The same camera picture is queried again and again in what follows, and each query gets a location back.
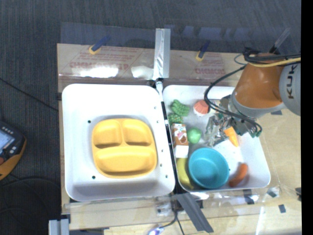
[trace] black fabric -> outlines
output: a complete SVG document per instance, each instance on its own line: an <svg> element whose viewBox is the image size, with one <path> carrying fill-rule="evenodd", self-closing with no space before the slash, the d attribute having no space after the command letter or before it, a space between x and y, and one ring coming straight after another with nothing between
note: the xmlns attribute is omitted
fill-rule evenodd
<svg viewBox="0 0 313 235"><path fill-rule="evenodd" d="M27 138L21 161L0 182L1 235L47 235L48 220L60 218L60 190L49 182L60 184L56 46L62 23L171 28L172 47L193 50L200 46L192 36L210 30L213 52L267 51L290 28L282 50L301 50L301 0L0 0L1 117ZM85 36L82 31L77 41ZM30 180L13 184L15 176Z"/></svg>

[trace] yellow cable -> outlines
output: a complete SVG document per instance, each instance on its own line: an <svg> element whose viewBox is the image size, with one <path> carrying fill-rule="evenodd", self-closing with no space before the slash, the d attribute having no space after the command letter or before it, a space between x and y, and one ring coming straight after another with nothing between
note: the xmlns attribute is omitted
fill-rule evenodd
<svg viewBox="0 0 313 235"><path fill-rule="evenodd" d="M284 65L284 64L289 64L289 63L294 63L294 62L299 62L299 61L301 61L301 57L292 58L292 59L288 59L288 60L284 60L284 61L280 61L280 62L276 62L272 64L256 64L256 63L249 63L249 64L256 66L256 67L272 67L272 66Z"/></svg>

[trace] white tray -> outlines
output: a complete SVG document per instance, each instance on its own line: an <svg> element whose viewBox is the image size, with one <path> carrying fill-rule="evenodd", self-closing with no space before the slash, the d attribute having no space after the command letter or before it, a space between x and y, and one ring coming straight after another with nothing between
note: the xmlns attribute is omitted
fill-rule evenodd
<svg viewBox="0 0 313 235"><path fill-rule="evenodd" d="M204 91L207 86L185 86L185 85L170 85L165 87L163 91L163 98L167 115L172 111L170 105L174 99L179 100L181 103L190 106L190 112L187 117L183 118L183 123L186 129L191 127L198 127L204 132L208 119L212 113L198 117L193 113L193 105L200 99L204 99ZM234 90L233 87L213 87L208 95L209 99L219 100L224 96L230 95ZM264 188L270 182L270 171L268 164L261 146L259 138L252 138L249 133L239 136L239 147L235 147L230 140L226 140L217 144L213 148L219 151L227 160L229 165L229 178L231 178L237 170L239 162L248 164L248 177L246 177L239 185L231 188L225 184L217 190L234 190L234 189L251 189L251 188ZM197 144L189 144L189 153L199 147L207 147L206 142L201 138ZM186 189L186 191L200 191L199 188Z"/></svg>
<svg viewBox="0 0 313 235"><path fill-rule="evenodd" d="M140 85L72 84L62 93L65 187L76 201L164 196L173 191L175 177L155 89ZM91 132L102 120L135 118L151 129L157 165L151 173L128 179L108 178L95 167Z"/></svg>

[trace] black and orange device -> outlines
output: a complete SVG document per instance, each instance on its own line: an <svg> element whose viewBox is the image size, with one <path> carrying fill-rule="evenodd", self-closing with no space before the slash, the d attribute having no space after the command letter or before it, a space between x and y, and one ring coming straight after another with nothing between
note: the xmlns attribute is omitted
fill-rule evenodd
<svg viewBox="0 0 313 235"><path fill-rule="evenodd" d="M0 180L14 169L25 146L25 136L18 129L0 121Z"/></svg>

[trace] brown sausage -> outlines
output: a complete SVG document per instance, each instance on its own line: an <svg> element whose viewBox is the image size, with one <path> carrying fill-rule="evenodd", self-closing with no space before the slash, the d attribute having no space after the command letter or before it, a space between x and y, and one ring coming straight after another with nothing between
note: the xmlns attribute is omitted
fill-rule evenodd
<svg viewBox="0 0 313 235"><path fill-rule="evenodd" d="M237 174L231 180L229 180L228 184L230 187L237 186L246 176L248 172L248 165L246 163L242 163L238 166Z"/></svg>

